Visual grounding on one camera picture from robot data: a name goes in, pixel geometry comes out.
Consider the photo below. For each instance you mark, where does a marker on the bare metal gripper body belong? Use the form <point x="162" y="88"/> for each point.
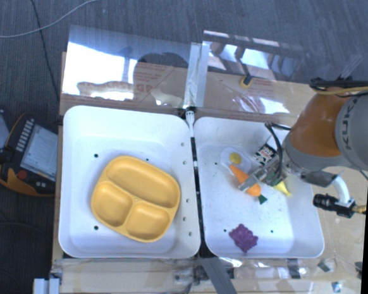
<point x="272" y="172"/>

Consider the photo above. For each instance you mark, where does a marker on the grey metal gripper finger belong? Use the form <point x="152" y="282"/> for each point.
<point x="247" y="182"/>

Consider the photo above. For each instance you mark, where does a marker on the orange carrot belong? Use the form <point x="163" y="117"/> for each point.
<point x="238" y="173"/>

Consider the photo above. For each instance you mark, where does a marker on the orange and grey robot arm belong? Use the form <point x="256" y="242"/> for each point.
<point x="318" y="128"/>

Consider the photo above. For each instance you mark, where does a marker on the black white red carton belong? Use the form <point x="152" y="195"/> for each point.
<point x="264" y="155"/>

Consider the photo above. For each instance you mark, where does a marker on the yellow banana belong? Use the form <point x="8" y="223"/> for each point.
<point x="283" y="187"/>

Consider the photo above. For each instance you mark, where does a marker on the white fried egg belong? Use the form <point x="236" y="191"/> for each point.
<point x="234" y="157"/>

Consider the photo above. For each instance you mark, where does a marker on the white plastic tray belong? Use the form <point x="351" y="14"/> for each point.
<point x="87" y="129"/>
<point x="279" y="226"/>

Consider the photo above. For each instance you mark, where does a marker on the purple grapes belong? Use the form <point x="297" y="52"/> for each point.
<point x="243" y="237"/>

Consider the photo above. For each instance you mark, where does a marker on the yellow divided plate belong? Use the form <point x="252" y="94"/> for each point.
<point x="135" y="199"/>

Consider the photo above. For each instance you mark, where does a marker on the black cylinder on white bracket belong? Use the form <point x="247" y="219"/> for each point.
<point x="328" y="202"/>

